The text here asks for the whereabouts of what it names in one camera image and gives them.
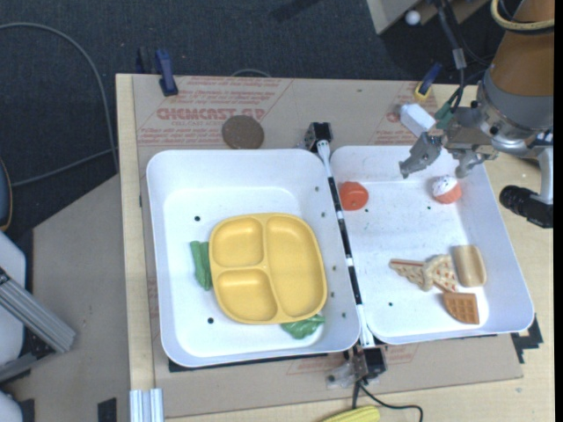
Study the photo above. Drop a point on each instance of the orange cupcake white icing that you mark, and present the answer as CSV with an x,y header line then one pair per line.
x,y
446,189

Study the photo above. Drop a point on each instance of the white plastic tray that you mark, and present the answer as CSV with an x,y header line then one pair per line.
x,y
404,231
184,253

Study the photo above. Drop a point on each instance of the thin black and white rod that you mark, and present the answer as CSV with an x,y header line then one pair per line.
x,y
344,231

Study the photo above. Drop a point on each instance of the brown round biscuit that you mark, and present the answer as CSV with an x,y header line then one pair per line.
x,y
243,132

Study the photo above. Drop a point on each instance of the orange carrot piece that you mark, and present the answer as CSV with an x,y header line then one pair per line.
x,y
353,196

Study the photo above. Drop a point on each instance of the green lettuce leaf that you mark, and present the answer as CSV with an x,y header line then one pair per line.
x,y
201,264
301,327

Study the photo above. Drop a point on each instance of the yellow divided plate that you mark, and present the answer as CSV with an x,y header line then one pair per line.
x,y
290,257

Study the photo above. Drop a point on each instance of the black cylinder on white bracket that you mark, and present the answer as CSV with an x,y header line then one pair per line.
x,y
528,207

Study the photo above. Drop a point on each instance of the brown cardboard board red print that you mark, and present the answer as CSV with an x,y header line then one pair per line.
x,y
281,99

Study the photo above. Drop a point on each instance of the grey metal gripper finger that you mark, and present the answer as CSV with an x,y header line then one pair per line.
x,y
423,152
468,164

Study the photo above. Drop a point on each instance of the beige bread bun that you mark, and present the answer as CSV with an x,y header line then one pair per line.
x,y
470,265

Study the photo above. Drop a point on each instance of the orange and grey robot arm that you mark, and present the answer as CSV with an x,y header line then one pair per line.
x,y
523,68

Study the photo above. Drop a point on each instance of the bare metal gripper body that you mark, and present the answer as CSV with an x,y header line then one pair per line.
x,y
470,136

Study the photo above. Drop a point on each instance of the yellow corn cob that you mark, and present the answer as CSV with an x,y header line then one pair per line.
x,y
354,415

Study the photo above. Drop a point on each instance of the white carton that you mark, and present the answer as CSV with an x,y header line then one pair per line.
x,y
415,119

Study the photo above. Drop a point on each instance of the pizza slice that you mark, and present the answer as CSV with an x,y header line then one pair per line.
x,y
411,273
444,271

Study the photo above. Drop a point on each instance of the small white ball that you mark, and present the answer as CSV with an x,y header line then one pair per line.
x,y
413,17

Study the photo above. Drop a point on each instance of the orange waffle piece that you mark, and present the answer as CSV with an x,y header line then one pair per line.
x,y
462,308

